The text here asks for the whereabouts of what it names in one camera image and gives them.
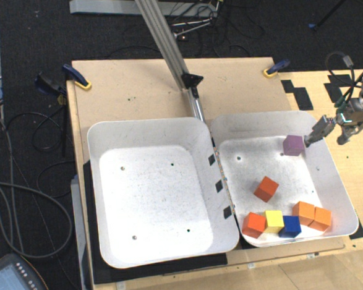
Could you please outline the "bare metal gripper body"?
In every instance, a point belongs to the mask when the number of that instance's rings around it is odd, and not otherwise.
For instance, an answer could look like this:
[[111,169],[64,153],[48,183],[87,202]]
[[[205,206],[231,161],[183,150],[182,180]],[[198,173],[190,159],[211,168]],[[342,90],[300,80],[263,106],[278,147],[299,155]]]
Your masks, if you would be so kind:
[[352,97],[354,91],[350,88],[345,96],[342,96],[336,103],[336,121],[341,126],[342,132],[359,132],[363,130],[363,78],[357,80],[360,91],[359,96]]

